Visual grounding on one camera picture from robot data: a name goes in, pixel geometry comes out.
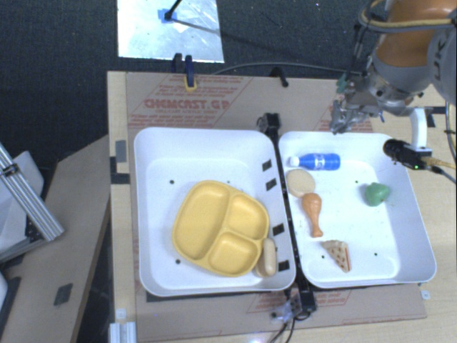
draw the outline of yellow divided plate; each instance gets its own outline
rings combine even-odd
[[[256,265],[268,228],[268,213],[259,201],[227,184],[203,181],[179,209],[173,244],[200,267],[238,277]]]

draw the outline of toy chicken drumstick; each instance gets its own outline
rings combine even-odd
[[[319,228],[319,213],[321,212],[322,199],[316,193],[307,193],[301,200],[301,206],[306,212],[313,225],[312,237],[321,237],[322,230]]]

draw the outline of white bottle cap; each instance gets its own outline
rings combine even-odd
[[[291,166],[298,166],[300,164],[300,159],[298,156],[291,156],[291,159],[289,160],[291,163]]]

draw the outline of black fabric backdrop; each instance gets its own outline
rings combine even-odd
[[[356,13],[368,0],[216,1],[226,63],[196,64],[202,74],[257,61],[345,69]],[[107,71],[170,70],[169,61],[117,57],[116,12],[116,0],[0,0],[0,142],[12,156],[29,150],[45,166],[105,135]],[[366,37],[364,54],[375,41]],[[270,70],[236,73],[266,76]]]

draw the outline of blue bottle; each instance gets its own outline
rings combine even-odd
[[[338,154],[307,154],[291,156],[291,166],[302,166],[308,170],[337,170],[341,165]]]

